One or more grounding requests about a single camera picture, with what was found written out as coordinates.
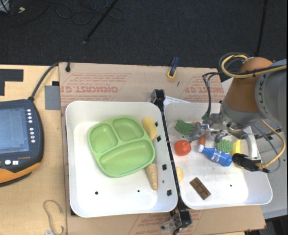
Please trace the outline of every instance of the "table surface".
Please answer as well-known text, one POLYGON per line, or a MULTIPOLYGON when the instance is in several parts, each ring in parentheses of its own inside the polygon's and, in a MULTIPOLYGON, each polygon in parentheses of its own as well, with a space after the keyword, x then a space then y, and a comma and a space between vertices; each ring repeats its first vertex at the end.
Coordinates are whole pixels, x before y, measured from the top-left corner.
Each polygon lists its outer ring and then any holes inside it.
MULTIPOLYGON (((5 96, 0 101, 27 99, 33 92, 37 81, 47 70, 46 66, 4 66, 0 69, 24 70, 23 82, 6 82, 5 96)), ((43 80, 34 103, 39 110, 45 137, 45 158, 43 164, 31 175, 12 185, 0 188, 0 234, 33 234, 43 235, 50 229, 48 216, 43 204, 48 202, 53 226, 57 233, 67 231, 65 173, 63 159, 62 122, 60 110, 45 109, 45 86, 51 86, 53 81, 59 81, 59 69, 55 67, 43 80)), ((244 232, 230 233, 243 235, 244 232)))

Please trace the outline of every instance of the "screen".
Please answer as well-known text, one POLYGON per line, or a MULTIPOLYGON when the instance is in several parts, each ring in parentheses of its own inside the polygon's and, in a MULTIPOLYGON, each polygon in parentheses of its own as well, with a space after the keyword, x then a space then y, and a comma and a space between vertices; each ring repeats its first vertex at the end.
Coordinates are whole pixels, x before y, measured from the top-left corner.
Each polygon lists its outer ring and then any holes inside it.
POLYGON ((23 107, 0 109, 0 153, 29 151, 23 107))

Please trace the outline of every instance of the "black pole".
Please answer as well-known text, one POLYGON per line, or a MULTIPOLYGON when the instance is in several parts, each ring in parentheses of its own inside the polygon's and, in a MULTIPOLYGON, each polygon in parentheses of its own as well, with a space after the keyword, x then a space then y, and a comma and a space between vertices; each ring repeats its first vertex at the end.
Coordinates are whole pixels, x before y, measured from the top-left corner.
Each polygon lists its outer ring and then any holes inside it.
POLYGON ((261 46, 261 41, 262 41, 262 36, 263 36, 263 29, 265 27, 265 21, 266 21, 266 9, 268 6, 268 0, 265 0, 264 5, 263 5, 263 14, 262 14, 262 20, 261 20, 261 27, 260 27, 260 33, 259 33, 259 40, 258 40, 258 46, 257 46, 257 51, 255 53, 256 56, 259 56, 260 52, 260 46, 261 46))
POLYGON ((91 32, 87 35, 87 37, 84 39, 83 44, 86 44, 90 37, 92 36, 92 34, 95 32, 95 30, 98 28, 98 26, 102 23, 102 21, 105 19, 105 17, 109 14, 109 12, 111 11, 111 9, 114 7, 114 5, 118 2, 118 0, 114 0, 112 2, 112 4, 109 6, 108 10, 106 10, 106 12, 103 14, 103 16, 101 17, 101 19, 97 22, 97 24, 94 26, 94 28, 91 30, 91 32))

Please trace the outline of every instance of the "white tray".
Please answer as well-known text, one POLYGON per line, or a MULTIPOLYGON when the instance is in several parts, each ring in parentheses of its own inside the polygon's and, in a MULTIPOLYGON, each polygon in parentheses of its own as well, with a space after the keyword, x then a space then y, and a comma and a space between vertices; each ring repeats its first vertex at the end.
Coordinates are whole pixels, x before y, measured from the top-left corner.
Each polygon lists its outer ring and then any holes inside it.
POLYGON ((66 109, 70 205, 81 217, 134 213, 170 212, 177 205, 177 190, 171 167, 161 112, 148 102, 75 101, 66 109), (88 132, 104 120, 130 116, 140 123, 151 117, 158 122, 161 140, 156 151, 158 190, 153 190, 145 169, 120 178, 106 176, 89 149, 88 132))
MULTIPOLYGON (((175 142, 187 139, 175 130, 177 120, 181 119, 189 123, 202 122, 201 117, 207 108, 207 103, 170 103, 164 110, 174 163, 181 168, 184 175, 179 183, 183 202, 195 210, 269 203, 272 200, 272 189, 264 172, 251 172, 234 163, 228 167, 215 163, 196 151, 198 141, 191 143, 192 151, 186 156, 176 155, 175 142), (196 177, 211 192, 205 200, 190 185, 190 181, 196 177)), ((219 111, 220 104, 212 104, 211 113, 219 113, 219 111)), ((209 133, 206 135, 206 147, 209 148, 214 147, 214 139, 210 136, 209 133)))

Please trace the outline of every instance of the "black carpet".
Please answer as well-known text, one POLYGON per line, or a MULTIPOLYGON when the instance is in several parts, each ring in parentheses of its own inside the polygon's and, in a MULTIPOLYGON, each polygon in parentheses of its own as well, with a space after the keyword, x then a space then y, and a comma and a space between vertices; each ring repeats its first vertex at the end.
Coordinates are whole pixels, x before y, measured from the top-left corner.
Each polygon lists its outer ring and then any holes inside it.
MULTIPOLYGON (((226 53, 256 55, 265 0, 118 0, 83 44, 112 1, 10 0, 0 64, 168 66, 179 57, 179 66, 217 68, 226 53)), ((287 58, 287 0, 268 0, 259 56, 287 58)))

